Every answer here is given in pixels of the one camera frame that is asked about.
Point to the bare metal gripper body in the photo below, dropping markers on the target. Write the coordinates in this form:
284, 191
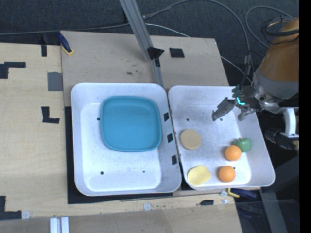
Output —
250, 98

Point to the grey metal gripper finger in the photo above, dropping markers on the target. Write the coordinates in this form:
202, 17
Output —
222, 109
244, 114

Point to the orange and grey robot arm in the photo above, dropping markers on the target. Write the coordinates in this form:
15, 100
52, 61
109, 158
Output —
279, 64

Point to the white plastic tray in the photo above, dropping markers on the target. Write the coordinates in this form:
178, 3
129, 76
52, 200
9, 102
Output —
209, 101
121, 169

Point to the green bell pepper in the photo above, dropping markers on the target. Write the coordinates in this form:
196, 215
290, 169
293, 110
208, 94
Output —
245, 144

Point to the orange fruit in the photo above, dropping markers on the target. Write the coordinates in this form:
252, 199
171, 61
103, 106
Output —
227, 173
232, 153

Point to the tan round biscuit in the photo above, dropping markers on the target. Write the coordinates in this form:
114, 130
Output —
190, 139

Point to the yellow rounded slab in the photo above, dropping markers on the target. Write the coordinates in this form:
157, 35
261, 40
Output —
198, 175

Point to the blue plate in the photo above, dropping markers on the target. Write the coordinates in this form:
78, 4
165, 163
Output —
131, 124

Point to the pale wood board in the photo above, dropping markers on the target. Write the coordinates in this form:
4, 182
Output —
109, 57

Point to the black cylinder on white bracket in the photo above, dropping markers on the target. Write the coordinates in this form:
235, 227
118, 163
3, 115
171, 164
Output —
290, 122

